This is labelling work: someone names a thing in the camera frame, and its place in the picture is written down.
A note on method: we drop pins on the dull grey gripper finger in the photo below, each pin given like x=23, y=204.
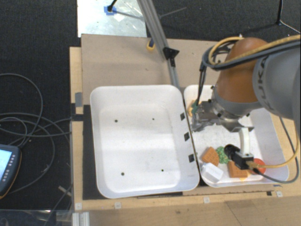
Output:
x=197, y=127

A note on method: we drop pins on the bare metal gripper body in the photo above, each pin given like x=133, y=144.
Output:
x=209, y=113

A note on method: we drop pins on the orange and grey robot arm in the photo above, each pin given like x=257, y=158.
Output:
x=244, y=79

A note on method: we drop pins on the thin black rod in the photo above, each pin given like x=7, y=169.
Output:
x=193, y=142

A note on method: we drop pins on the yellow toy food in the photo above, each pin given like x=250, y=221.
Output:
x=189, y=108

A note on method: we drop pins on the orange waffle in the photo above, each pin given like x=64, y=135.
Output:
x=210, y=156
x=236, y=171

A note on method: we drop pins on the green broccoli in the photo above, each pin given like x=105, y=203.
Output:
x=221, y=155

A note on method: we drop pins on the white carton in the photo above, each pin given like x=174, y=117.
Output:
x=212, y=172

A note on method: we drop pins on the white plastic tray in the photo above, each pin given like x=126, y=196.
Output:
x=263, y=135
x=141, y=140

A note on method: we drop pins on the red round toy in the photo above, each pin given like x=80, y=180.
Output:
x=261, y=164

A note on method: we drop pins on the pale wood board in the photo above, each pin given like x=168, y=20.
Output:
x=122, y=62

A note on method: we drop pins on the black cylinder on white bracket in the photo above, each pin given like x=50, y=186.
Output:
x=240, y=158

